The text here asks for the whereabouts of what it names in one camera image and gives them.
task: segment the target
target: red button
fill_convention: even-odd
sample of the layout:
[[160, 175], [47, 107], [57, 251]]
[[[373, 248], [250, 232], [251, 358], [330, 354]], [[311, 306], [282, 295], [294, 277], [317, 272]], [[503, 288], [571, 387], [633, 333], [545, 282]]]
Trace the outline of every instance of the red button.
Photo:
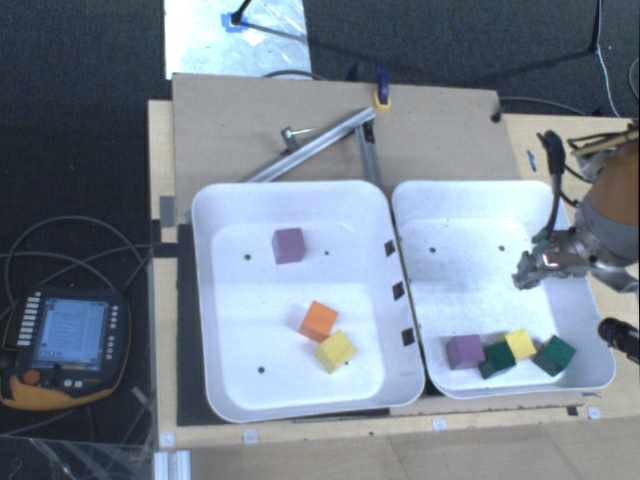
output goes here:
[[40, 384], [40, 372], [38, 370], [27, 370], [22, 374], [22, 382], [27, 386], [37, 386]]

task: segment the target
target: green cube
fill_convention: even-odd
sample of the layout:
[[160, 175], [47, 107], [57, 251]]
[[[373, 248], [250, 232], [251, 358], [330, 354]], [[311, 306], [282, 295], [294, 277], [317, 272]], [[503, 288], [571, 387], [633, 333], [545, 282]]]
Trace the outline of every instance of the green cube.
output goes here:
[[551, 336], [533, 358], [533, 362], [552, 377], [564, 370], [576, 350], [557, 336]]
[[480, 374], [488, 379], [498, 372], [504, 372], [516, 365], [516, 360], [506, 341], [500, 341], [484, 348], [486, 361], [480, 364]]

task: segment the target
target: blue screen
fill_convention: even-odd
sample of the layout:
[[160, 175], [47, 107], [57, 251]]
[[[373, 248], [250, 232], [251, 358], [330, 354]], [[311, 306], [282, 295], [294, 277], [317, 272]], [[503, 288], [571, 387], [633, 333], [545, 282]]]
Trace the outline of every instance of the blue screen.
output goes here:
[[47, 299], [34, 366], [99, 370], [107, 307], [106, 302]]

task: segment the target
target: purple cube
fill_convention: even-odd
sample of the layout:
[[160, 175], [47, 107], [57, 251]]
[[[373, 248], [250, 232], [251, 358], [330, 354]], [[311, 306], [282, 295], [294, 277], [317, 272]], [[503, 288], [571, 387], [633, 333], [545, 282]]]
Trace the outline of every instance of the purple cube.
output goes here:
[[276, 264], [302, 261], [305, 253], [304, 239], [300, 228], [278, 229], [271, 240]]
[[449, 367], [452, 370], [476, 368], [485, 360], [484, 350], [477, 334], [456, 336], [447, 343]]

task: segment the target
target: white tray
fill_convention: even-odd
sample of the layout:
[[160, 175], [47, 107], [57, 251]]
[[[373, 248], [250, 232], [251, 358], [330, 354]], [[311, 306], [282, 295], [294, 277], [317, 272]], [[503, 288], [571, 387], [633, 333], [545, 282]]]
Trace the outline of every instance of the white tray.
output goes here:
[[[249, 422], [403, 405], [425, 382], [389, 204], [362, 181], [211, 185], [194, 199], [206, 390]], [[307, 252], [276, 265], [271, 238], [300, 227]], [[328, 374], [297, 330], [311, 302], [338, 312], [357, 349]]]
[[[546, 224], [551, 189], [534, 181], [410, 181], [393, 193], [427, 371], [453, 398], [595, 389], [609, 384], [615, 361], [597, 334], [600, 317], [585, 278], [547, 279], [532, 290], [511, 274]], [[557, 228], [567, 229], [564, 207]], [[484, 380], [477, 369], [451, 370], [445, 344], [479, 334], [489, 344], [525, 328], [536, 345], [556, 334], [576, 349], [567, 369], [550, 377], [531, 360]]]

